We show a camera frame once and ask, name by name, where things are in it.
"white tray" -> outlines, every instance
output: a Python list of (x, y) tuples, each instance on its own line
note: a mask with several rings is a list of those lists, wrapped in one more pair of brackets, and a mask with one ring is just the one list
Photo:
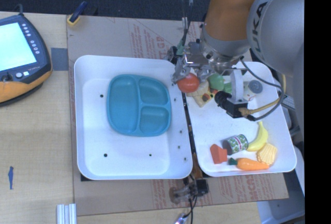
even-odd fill
[[(247, 62), (246, 64), (257, 76), (268, 82), (274, 83), (269, 68), (264, 64), (259, 62)], [(236, 67), (243, 68), (241, 63), (238, 63)], [(256, 78), (254, 78), (249, 72), (243, 76), (243, 81), (251, 81), (255, 79)], [(253, 100), (248, 102), (249, 109), (257, 109), (278, 98), (275, 87), (265, 83), (262, 83), (262, 85), (263, 92), (257, 94)], [(222, 147), (221, 142), (224, 139), (238, 134), (244, 134), (248, 142), (251, 142), (258, 133), (257, 122), (252, 122), (244, 118), (231, 118), (226, 114), (224, 109), (217, 106), (214, 99), (208, 102), (204, 107), (200, 108), (192, 97), (187, 97), (187, 104), (192, 123), (198, 163), (206, 174), (218, 177), (279, 173), (294, 170), (296, 166), (296, 155), (282, 107), (278, 107), (272, 114), (261, 120), (269, 133), (268, 142), (278, 149), (275, 163), (267, 170), (243, 171), (236, 166), (228, 165), (227, 162), (214, 164), (209, 148), (213, 144)], [(253, 116), (261, 116), (269, 109), (270, 108), (255, 113)], [(240, 151), (231, 156), (228, 155), (228, 158), (231, 157), (234, 159), (247, 157), (256, 160), (256, 152)]]
[[(193, 166), (182, 94), (172, 85), (174, 65), (161, 59), (86, 55), (74, 65), (77, 160), (92, 180), (180, 179)], [(155, 78), (169, 90), (171, 124), (155, 137), (122, 135), (107, 119), (107, 90), (119, 74)]]

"cardboard sheet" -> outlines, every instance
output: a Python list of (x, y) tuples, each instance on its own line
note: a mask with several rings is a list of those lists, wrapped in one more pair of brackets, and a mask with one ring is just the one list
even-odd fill
[[(187, 41), (200, 36), (200, 22), (192, 22)], [(169, 190), (182, 188), (182, 180), (89, 181), (77, 166), (73, 66), (83, 55), (163, 58), (183, 36), (181, 21), (81, 16), (67, 26), (74, 202), (77, 215), (108, 214), (188, 207), (171, 202)], [(197, 206), (288, 198), (282, 173), (207, 178), (209, 193)]]

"orange carrot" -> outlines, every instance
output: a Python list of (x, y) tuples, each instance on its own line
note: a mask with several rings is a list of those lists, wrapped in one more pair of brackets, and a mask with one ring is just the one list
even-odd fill
[(249, 158), (239, 158), (237, 159), (237, 167), (246, 171), (255, 171), (268, 169), (269, 165)]

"tin can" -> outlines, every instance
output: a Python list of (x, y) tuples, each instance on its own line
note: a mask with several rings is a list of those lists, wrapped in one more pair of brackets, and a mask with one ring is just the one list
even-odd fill
[(248, 148), (248, 140), (243, 134), (239, 134), (224, 140), (222, 146), (228, 151), (228, 155), (232, 155), (246, 150)]

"blue marker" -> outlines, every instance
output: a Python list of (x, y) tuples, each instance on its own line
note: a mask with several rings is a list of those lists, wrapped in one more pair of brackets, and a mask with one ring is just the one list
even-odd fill
[(13, 189), (12, 179), (14, 177), (14, 167), (13, 166), (10, 166), (10, 168), (9, 168), (8, 177), (9, 177), (9, 183), (10, 183), (10, 190), (12, 190)]

